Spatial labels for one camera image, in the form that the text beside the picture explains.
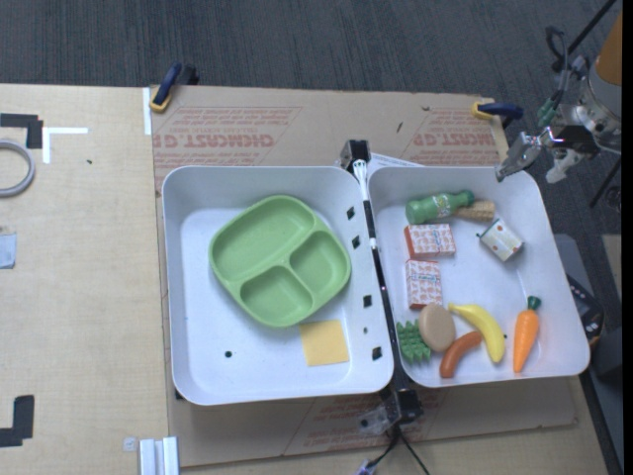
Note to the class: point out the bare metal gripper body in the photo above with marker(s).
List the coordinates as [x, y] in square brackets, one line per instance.
[588, 131]

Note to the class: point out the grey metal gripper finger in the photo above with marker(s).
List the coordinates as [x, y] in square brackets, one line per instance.
[521, 154]
[564, 162]

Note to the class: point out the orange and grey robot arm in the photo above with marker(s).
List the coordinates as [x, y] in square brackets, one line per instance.
[609, 62]

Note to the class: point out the tan waffle cone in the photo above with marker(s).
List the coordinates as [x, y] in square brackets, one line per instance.
[479, 211]

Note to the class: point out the white carton with orange print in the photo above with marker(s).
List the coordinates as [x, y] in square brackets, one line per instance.
[500, 239]

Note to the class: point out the green bottle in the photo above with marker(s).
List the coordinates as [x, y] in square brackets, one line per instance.
[430, 207]

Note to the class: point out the white paper sheet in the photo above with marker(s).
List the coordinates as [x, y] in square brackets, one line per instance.
[395, 160]

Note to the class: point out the orange patterned carton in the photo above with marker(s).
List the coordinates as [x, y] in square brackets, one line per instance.
[424, 285]
[429, 241]

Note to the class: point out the white plastic tray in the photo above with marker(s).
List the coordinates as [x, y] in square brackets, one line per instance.
[222, 364]
[494, 285]

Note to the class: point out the yellow banana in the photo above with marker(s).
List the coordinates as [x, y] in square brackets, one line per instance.
[484, 325]

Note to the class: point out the orange carrot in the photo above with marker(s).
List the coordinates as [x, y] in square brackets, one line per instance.
[525, 334]

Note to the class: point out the thin black and white rod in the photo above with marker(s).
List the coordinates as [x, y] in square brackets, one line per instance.
[380, 275]

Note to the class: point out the tan round biscuit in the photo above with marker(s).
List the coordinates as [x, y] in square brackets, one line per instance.
[437, 327]

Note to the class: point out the orange sausage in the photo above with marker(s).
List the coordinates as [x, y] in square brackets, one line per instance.
[457, 355]

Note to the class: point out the green lettuce piece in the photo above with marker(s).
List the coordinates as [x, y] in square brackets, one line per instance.
[411, 345]

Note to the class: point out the brown cardboard board red print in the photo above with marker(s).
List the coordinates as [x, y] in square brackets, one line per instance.
[297, 131]

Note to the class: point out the yellow cheese slice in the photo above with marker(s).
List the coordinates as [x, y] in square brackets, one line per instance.
[324, 343]

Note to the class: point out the green divided plate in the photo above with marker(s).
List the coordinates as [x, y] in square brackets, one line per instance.
[257, 238]

